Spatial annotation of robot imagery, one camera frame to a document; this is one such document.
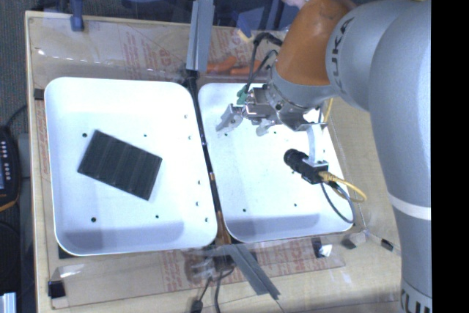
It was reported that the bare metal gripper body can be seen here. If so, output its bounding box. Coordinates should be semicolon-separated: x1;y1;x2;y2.
241;84;320;132

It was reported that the orange carrot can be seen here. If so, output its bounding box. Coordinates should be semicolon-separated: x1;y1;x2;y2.
229;60;263;77
205;55;239;74

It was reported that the white plastic tray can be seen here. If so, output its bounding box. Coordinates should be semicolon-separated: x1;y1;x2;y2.
196;82;355;244
43;76;218;257

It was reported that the black ribbed rectangular pad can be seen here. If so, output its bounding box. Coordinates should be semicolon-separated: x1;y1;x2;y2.
76;129;163;202

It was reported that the brown cardboard board red print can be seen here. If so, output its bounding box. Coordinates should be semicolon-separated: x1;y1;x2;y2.
28;16;368;309

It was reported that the black cylinder on white bracket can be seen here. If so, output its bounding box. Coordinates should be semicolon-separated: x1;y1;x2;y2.
283;122;330;185

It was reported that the black block with thin wires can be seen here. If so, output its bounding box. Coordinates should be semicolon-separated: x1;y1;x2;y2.
210;253;236;272

